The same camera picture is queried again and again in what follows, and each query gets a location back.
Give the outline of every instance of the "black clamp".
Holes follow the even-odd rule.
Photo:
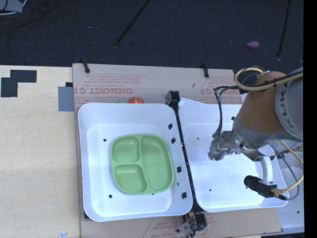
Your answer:
[[[209,78],[207,66],[206,66],[204,63],[202,63],[202,64],[199,66],[199,68],[204,69],[204,76],[205,76],[205,78]]]
[[[85,67],[85,72],[86,72],[86,73],[89,73],[89,72],[90,72],[90,69],[88,68],[86,59],[85,59],[84,57],[82,57],[82,58],[80,59],[80,62],[84,65],[84,67]]]

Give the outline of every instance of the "yellow cable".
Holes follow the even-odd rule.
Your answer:
[[[273,87],[273,86],[276,86],[276,85],[281,85],[285,82],[288,82],[288,81],[291,81],[291,80],[294,80],[294,79],[297,79],[297,78],[300,78],[300,77],[303,77],[303,72],[302,73],[299,73],[299,74],[296,74],[294,76],[290,76],[288,78],[285,78],[285,79],[282,79],[282,80],[277,80],[276,82],[274,83],[270,83],[270,84],[267,84],[267,85],[264,85],[264,86],[257,86],[257,85],[254,85],[254,86],[245,86],[243,84],[241,84],[239,81],[238,81],[238,76],[242,73],[242,72],[245,72],[245,71],[257,71],[257,72],[260,72],[260,73],[263,73],[263,70],[262,69],[259,69],[259,68],[254,68],[254,67],[249,67],[249,68],[245,68],[245,69],[242,69],[240,71],[238,71],[233,79],[236,83],[236,85],[243,89],[243,90],[246,90],[246,91],[261,91],[261,90],[265,90],[265,89],[268,89],[270,87]]]
[[[291,152],[295,157],[296,159],[298,159],[301,164],[304,166],[304,161],[298,157],[298,155],[291,149],[288,147],[288,145],[286,145],[282,140],[279,141],[289,152]],[[298,181],[296,181],[293,185],[287,187],[286,189],[278,189],[278,188],[273,188],[271,189],[271,191],[275,194],[275,195],[280,195],[280,194],[283,194],[293,188],[295,188],[298,184],[300,184],[302,182],[302,180],[304,179],[304,172],[302,174],[302,176],[298,179]]]

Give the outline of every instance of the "orange object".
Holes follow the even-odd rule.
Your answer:
[[[286,74],[270,71],[259,77],[255,84],[283,77]],[[245,128],[258,132],[276,132],[283,130],[275,113],[275,94],[278,87],[263,92],[250,91],[239,111],[239,121]]]
[[[131,97],[128,103],[144,103],[144,100],[140,97]]]

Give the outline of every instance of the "light wood surface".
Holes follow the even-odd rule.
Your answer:
[[[80,237],[74,112],[58,111],[58,87],[70,67],[37,70],[18,83],[18,97],[0,98],[0,237]]]

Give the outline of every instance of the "red fruit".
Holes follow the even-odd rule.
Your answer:
[[[248,48],[256,50],[260,44],[257,41],[252,41],[252,42],[248,42],[246,45]]]
[[[144,103],[144,100],[140,97],[131,97],[128,103]]]

